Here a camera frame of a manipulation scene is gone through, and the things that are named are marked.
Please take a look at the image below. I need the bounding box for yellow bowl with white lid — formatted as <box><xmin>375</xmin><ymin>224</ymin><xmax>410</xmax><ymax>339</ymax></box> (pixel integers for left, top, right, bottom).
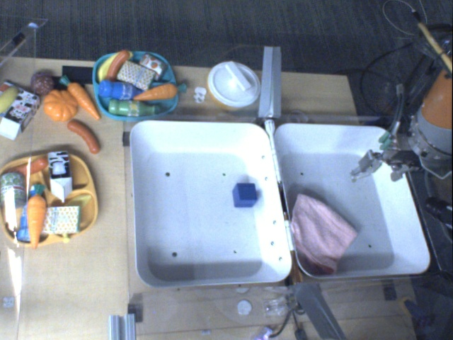
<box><xmin>207</xmin><ymin>60</ymin><xmax>262</xmax><ymax>111</ymax></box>

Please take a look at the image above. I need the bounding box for white plastic tray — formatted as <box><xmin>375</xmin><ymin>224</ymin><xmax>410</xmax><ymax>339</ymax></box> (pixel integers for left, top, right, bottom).
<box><xmin>129</xmin><ymin>120</ymin><xmax>293</xmax><ymax>289</ymax></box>
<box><xmin>274</xmin><ymin>123</ymin><xmax>432</xmax><ymax>279</ymax></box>

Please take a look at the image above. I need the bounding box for blue divided plate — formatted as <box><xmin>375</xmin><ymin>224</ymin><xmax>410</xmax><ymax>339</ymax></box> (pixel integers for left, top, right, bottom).
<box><xmin>92</xmin><ymin>50</ymin><xmax>179</xmax><ymax>122</ymax></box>

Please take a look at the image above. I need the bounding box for blue cube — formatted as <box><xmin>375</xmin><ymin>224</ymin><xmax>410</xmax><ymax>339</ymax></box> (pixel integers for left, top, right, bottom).
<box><xmin>231</xmin><ymin>182</ymin><xmax>258</xmax><ymax>209</ymax></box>

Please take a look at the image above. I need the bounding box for yellow-green banana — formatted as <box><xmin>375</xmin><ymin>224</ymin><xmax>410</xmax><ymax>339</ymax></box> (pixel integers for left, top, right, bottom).
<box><xmin>0</xmin><ymin>86</ymin><xmax>19</xmax><ymax>115</ymax></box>

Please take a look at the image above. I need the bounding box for yellow divided plate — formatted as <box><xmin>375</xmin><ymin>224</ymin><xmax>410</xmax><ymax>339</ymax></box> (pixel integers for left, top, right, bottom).
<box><xmin>0</xmin><ymin>153</ymin><xmax>99</xmax><ymax>249</ymax></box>

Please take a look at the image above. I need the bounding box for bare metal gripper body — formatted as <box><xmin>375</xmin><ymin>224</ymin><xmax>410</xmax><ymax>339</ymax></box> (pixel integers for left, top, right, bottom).
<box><xmin>382</xmin><ymin>136</ymin><xmax>442</xmax><ymax>173</ymax></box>

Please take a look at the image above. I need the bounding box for black and white milk carton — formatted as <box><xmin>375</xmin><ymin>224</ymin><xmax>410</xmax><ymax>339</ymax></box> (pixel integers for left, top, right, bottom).
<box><xmin>47</xmin><ymin>150</ymin><xmax>74</xmax><ymax>203</ymax></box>

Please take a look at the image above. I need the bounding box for blue bottle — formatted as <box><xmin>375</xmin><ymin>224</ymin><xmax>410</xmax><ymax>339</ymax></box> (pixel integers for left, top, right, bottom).
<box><xmin>16</xmin><ymin>203</ymin><xmax>33</xmax><ymax>244</ymax></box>
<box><xmin>98</xmin><ymin>79</ymin><xmax>144</xmax><ymax>101</ymax></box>

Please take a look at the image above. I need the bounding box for small can with orange print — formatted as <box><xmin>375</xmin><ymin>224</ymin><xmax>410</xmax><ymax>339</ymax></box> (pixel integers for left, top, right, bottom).
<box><xmin>138</xmin><ymin>53</ymin><xmax>168</xmax><ymax>81</ymax></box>

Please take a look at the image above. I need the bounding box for green bottle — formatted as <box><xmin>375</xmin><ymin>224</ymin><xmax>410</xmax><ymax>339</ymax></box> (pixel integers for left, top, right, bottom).
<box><xmin>108</xmin><ymin>99</ymin><xmax>161</xmax><ymax>118</ymax></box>

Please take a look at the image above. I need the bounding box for patterned carton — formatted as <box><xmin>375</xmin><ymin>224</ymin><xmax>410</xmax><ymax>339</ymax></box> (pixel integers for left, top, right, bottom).
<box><xmin>116</xmin><ymin>60</ymin><xmax>157</xmax><ymax>91</ymax></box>
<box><xmin>41</xmin><ymin>205</ymin><xmax>81</xmax><ymax>235</ymax></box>

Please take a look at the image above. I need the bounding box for pink cloth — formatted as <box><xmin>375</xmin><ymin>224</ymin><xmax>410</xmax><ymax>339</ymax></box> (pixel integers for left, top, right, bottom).
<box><xmin>289</xmin><ymin>193</ymin><xmax>358</xmax><ymax>276</ymax></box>

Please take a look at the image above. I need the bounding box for orange-brown sausage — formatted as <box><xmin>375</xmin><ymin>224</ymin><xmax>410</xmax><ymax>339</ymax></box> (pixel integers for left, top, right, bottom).
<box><xmin>67</xmin><ymin>119</ymin><xmax>101</xmax><ymax>155</ymax></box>
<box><xmin>106</xmin><ymin>50</ymin><xmax>132</xmax><ymax>81</ymax></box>
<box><xmin>15</xmin><ymin>157</ymin><xmax>50</xmax><ymax>176</ymax></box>

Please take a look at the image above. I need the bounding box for green patterned can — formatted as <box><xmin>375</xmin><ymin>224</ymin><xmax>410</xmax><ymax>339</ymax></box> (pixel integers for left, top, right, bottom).
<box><xmin>0</xmin><ymin>171</ymin><xmax>28</xmax><ymax>209</ymax></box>

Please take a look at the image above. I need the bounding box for yellow banana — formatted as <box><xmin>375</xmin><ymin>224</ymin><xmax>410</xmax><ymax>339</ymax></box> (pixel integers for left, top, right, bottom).
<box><xmin>96</xmin><ymin>51</ymin><xmax>134</xmax><ymax>83</ymax></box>

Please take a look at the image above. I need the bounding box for orange carrot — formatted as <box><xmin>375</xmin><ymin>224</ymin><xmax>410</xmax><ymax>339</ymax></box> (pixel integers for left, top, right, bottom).
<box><xmin>133</xmin><ymin>81</ymin><xmax>188</xmax><ymax>103</ymax></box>
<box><xmin>58</xmin><ymin>75</ymin><xmax>102</xmax><ymax>121</ymax></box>
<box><xmin>26</xmin><ymin>184</ymin><xmax>48</xmax><ymax>250</ymax></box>

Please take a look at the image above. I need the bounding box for dark brown ball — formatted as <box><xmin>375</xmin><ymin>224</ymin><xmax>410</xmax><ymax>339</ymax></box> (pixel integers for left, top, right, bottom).
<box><xmin>30</xmin><ymin>71</ymin><xmax>55</xmax><ymax>96</ymax></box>

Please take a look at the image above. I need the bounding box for orange pumpkin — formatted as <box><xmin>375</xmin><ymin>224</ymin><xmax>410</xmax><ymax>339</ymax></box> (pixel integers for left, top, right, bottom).
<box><xmin>42</xmin><ymin>89</ymin><xmax>80</xmax><ymax>123</ymax></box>

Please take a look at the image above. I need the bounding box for cow print carton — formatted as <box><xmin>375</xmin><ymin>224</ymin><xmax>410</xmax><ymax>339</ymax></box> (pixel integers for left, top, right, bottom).
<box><xmin>0</xmin><ymin>80</ymin><xmax>41</xmax><ymax>142</ymax></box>

